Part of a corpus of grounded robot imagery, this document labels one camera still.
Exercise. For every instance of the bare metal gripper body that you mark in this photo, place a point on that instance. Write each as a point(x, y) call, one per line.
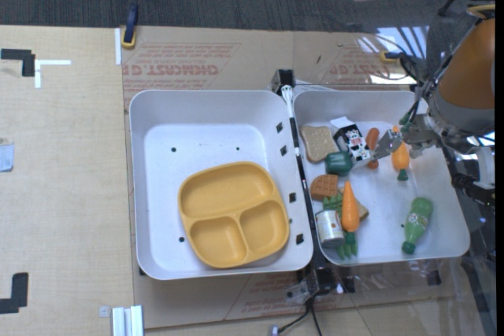
point(423, 131)

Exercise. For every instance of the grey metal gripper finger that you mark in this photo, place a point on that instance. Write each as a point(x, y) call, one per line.
point(384, 152)
point(391, 137)

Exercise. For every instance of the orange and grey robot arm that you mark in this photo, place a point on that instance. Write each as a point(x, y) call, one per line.
point(468, 71)

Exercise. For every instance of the small orange carrot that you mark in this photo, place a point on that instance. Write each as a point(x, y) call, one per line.
point(401, 159)

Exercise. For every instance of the orange sausage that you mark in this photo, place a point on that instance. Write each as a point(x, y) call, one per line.
point(371, 137)

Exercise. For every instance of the white cow print carton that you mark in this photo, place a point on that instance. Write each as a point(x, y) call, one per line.
point(354, 141)

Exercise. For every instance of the green bell pepper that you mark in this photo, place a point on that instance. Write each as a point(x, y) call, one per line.
point(338, 163)

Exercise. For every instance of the white plastic tray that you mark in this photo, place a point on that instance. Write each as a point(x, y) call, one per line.
point(390, 208)
point(165, 189)

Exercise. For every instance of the long orange carrot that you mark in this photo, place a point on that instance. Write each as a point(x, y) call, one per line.
point(349, 208)

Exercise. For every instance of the tan bread slice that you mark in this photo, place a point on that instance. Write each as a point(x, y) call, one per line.
point(317, 141)

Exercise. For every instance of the brown waffle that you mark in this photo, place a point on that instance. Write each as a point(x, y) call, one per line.
point(324, 187)

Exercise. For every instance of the green plastic bottle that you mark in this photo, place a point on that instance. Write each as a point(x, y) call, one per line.
point(418, 222)

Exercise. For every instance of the small white can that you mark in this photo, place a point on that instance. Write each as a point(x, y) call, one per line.
point(328, 228)

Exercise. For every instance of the green asparagus bunch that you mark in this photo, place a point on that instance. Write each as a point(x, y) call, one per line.
point(348, 249)

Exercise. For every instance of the yellow divided plate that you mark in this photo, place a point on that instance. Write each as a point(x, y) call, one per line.
point(232, 212)

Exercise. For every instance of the brown cardboard board red print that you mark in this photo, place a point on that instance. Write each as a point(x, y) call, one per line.
point(204, 63)

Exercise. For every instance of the black cylinder on white bracket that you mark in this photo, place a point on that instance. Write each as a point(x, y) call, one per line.
point(470, 187)

